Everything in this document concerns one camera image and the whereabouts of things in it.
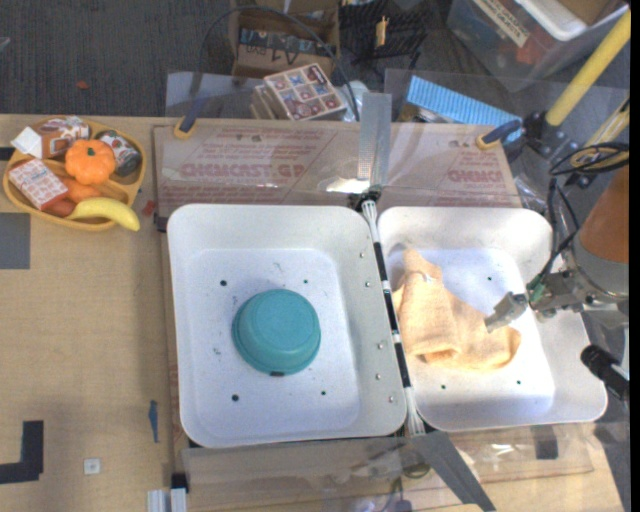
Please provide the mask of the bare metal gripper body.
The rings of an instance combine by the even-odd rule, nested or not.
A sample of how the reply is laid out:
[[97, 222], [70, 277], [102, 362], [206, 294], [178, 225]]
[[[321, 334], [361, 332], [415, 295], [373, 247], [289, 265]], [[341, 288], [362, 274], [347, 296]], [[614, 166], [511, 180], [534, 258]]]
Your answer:
[[613, 314], [626, 300], [626, 272], [565, 269], [545, 276], [535, 298], [535, 311], [551, 314], [559, 310]]

